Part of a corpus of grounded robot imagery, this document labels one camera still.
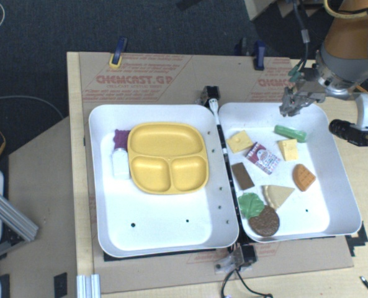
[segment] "candy wrapper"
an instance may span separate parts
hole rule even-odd
[[[253,145],[246,158],[267,174],[271,174],[280,162],[280,158],[258,142]]]

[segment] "yellow cheese block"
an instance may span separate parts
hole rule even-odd
[[[298,159],[297,139],[281,140],[278,144],[285,161]]]
[[[241,132],[238,132],[236,135],[233,135],[227,139],[227,144],[233,153],[251,148],[253,146],[253,142],[251,141],[250,137],[248,137],[245,130],[242,130]]]

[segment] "purple object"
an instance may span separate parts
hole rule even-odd
[[[130,133],[129,130],[115,130],[115,149],[123,148],[127,151],[127,140],[128,140],[128,134]]]

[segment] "chocolate cookie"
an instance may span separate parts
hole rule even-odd
[[[251,217],[248,222],[255,233],[264,237],[275,234],[280,225],[279,216],[269,205],[265,205],[263,211],[258,216]]]

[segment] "green pickle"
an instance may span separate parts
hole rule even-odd
[[[297,141],[301,143],[307,141],[307,133],[301,130],[276,125],[275,133],[292,139],[297,139]]]

